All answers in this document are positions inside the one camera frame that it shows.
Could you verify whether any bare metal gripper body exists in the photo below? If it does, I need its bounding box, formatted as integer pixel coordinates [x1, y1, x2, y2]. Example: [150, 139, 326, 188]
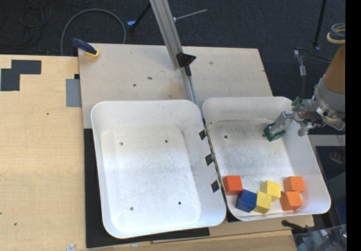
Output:
[292, 99, 346, 131]

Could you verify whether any green cube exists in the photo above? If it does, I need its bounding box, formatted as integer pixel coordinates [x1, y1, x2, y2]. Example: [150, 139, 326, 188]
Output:
[263, 122, 287, 143]

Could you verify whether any white plastic tray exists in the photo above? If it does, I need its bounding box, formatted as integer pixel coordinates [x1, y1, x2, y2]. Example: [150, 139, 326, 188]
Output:
[202, 95, 332, 222]
[90, 99, 228, 240]

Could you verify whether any orange cube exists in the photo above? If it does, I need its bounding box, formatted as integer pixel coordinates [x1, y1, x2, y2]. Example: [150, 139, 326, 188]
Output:
[222, 175, 244, 196]
[283, 175, 306, 193]
[279, 190, 304, 212]

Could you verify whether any yellow cube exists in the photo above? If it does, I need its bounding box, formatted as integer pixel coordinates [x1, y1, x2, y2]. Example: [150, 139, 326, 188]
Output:
[259, 179, 283, 203]
[254, 191, 272, 215]

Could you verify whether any blue cube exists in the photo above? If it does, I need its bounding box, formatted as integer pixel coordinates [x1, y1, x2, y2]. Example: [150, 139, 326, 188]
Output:
[235, 188, 258, 214]

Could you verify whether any pale wood board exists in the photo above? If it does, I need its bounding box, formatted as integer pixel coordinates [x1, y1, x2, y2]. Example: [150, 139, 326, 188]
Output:
[77, 43, 314, 245]

